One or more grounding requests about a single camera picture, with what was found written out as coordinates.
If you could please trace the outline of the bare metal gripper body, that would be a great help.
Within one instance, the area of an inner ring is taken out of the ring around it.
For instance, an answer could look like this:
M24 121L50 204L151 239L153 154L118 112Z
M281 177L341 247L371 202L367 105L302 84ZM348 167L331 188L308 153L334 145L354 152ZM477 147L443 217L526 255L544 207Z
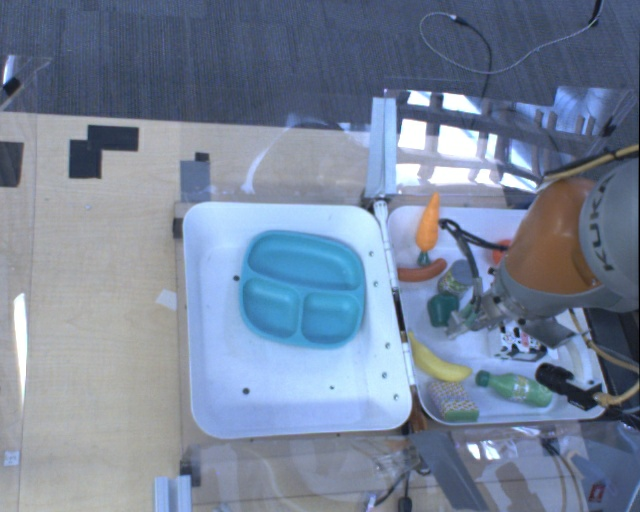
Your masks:
M474 293L468 328L471 331L492 330L501 324L526 324L525 310L510 296L496 294L492 289L483 294Z

